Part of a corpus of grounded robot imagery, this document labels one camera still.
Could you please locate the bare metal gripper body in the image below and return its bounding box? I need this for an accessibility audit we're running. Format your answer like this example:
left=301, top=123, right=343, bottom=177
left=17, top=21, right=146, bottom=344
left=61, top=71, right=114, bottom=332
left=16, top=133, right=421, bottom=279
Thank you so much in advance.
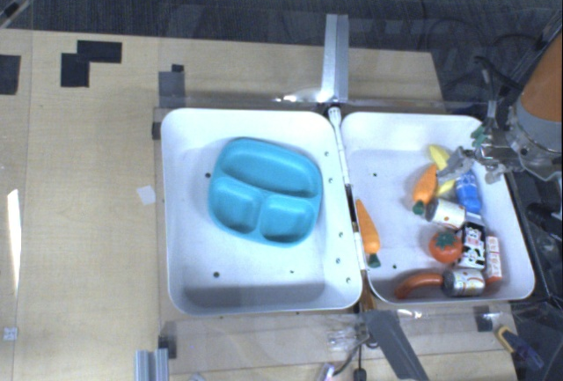
left=473, top=130, right=563, bottom=181

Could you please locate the yellow banana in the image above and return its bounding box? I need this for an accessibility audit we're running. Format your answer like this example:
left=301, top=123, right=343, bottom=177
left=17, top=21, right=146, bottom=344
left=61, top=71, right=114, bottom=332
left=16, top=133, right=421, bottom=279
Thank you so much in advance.
left=428, top=143, right=459, bottom=198

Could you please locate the blue bottle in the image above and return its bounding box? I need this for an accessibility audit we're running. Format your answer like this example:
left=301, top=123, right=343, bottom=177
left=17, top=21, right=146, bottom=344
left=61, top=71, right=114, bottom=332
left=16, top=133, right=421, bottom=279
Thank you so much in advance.
left=453, top=170, right=484, bottom=215

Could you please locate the small orange carrot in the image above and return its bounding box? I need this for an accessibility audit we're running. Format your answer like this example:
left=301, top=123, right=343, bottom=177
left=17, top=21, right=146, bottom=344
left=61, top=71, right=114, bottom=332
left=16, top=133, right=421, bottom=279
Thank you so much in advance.
left=411, top=163, right=440, bottom=216

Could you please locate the white can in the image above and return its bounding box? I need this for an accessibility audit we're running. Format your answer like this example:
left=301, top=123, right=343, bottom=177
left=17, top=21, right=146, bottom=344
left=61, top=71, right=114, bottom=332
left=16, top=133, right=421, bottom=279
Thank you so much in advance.
left=424, top=197, right=467, bottom=230

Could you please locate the white plastic tray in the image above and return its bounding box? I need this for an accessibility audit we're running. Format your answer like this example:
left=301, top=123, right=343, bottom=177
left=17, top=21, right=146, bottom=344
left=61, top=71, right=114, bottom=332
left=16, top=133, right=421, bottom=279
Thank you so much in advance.
left=159, top=106, right=364, bottom=319
left=340, top=111, right=537, bottom=306

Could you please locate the orange tomato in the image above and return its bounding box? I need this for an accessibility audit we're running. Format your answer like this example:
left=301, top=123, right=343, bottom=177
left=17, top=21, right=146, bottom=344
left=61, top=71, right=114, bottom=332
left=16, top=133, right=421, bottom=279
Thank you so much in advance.
left=428, top=230, right=464, bottom=265

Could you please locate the black and white carton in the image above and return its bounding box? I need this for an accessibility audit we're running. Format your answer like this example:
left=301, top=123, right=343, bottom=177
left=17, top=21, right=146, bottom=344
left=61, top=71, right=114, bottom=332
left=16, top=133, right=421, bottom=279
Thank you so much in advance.
left=456, top=222, right=487, bottom=271

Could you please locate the orange and white carton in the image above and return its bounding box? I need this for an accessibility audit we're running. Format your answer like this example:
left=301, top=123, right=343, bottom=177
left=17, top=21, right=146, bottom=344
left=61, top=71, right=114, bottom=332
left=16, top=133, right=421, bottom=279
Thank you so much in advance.
left=483, top=235, right=504, bottom=286

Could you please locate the large orange carrot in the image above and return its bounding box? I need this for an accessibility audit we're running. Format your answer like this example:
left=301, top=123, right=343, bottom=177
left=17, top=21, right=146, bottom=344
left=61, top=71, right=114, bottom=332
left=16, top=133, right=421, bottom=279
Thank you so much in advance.
left=355, top=198, right=383, bottom=269

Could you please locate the silver can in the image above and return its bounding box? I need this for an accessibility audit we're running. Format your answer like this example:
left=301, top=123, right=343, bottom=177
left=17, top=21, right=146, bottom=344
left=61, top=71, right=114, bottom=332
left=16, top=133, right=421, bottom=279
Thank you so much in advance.
left=441, top=267, right=486, bottom=298

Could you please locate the orange sausage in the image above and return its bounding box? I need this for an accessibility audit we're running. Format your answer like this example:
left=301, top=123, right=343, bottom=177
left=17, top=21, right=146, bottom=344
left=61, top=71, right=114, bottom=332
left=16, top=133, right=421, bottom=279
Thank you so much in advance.
left=393, top=272, right=446, bottom=301

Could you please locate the thin black and white rod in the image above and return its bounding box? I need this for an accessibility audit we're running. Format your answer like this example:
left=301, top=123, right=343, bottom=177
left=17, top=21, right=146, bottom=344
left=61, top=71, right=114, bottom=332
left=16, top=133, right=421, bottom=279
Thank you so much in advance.
left=327, top=106, right=369, bottom=273

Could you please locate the blue divided plate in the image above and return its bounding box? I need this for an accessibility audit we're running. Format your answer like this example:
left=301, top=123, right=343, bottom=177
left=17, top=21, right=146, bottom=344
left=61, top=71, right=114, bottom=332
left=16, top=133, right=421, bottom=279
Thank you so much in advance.
left=207, top=136, right=325, bottom=246

